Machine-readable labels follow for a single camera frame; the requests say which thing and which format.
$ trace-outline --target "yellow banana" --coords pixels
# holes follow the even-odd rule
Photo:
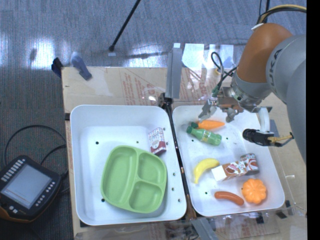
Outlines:
[[[205,158],[201,160],[193,169],[194,183],[198,184],[198,180],[205,170],[217,167],[219,165],[220,162],[214,158]]]

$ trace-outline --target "sausage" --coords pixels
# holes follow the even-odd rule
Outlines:
[[[227,191],[217,191],[214,193],[214,197],[216,199],[227,199],[234,202],[238,206],[242,206],[245,203],[245,201],[240,196]]]

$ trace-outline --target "green tray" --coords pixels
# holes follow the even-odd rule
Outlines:
[[[167,167],[155,154],[120,145],[111,150],[101,179],[101,194],[113,206],[152,213],[159,208],[167,184]]]

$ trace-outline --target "orange pumpkin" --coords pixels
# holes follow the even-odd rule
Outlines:
[[[250,178],[242,186],[242,195],[249,203],[260,204],[267,197],[267,188],[261,179]]]

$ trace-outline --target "display screen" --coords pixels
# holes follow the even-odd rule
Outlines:
[[[1,193],[30,209],[51,180],[49,176],[26,164]]]

